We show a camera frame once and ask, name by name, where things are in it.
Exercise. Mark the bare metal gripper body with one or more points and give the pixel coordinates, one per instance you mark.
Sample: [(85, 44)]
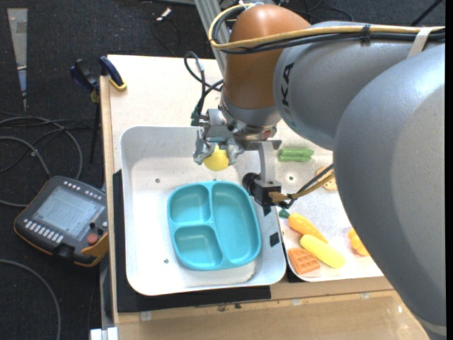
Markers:
[(226, 131)]

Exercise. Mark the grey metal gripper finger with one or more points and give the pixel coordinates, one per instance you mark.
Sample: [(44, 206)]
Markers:
[(234, 154), (202, 151)]

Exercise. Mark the yellow lemon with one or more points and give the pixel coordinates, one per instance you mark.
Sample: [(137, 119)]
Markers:
[(217, 161)]

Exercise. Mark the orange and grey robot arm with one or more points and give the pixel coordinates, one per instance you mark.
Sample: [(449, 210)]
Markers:
[(371, 119)]

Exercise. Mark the green bean pods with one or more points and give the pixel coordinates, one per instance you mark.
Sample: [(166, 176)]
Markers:
[(295, 155)]

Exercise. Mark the blue divided plate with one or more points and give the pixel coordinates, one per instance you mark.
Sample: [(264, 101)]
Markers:
[(230, 218)]

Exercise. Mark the white plastic tray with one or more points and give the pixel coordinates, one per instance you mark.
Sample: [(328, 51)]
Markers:
[(148, 197), (318, 204)]

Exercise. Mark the pale wood board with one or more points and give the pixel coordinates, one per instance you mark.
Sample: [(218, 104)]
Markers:
[(155, 94)]

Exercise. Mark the orange carrot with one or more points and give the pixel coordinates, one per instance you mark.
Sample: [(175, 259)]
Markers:
[(304, 225)]

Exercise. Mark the tan biscuit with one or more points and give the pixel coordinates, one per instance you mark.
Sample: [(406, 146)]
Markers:
[(331, 184)]

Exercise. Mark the orange waffle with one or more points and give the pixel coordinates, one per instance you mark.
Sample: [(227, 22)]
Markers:
[(303, 261)]

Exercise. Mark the yellow corn cob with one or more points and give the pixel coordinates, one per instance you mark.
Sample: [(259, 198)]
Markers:
[(323, 251)]

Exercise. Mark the yellow banana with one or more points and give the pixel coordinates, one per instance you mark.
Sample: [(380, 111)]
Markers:
[(355, 243)]

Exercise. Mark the black cylinder on white bracket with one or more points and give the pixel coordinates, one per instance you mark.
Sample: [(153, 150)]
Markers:
[(267, 168)]

